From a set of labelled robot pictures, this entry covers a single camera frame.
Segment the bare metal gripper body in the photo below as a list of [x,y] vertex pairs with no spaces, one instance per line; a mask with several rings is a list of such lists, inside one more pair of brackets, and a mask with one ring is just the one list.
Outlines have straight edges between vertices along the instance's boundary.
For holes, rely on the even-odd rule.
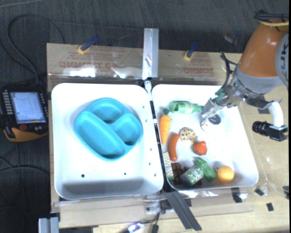
[[214,97],[210,98],[204,105],[204,111],[216,112],[224,107],[237,106],[245,94],[246,92],[241,86],[233,86],[232,84],[222,86],[214,93]]

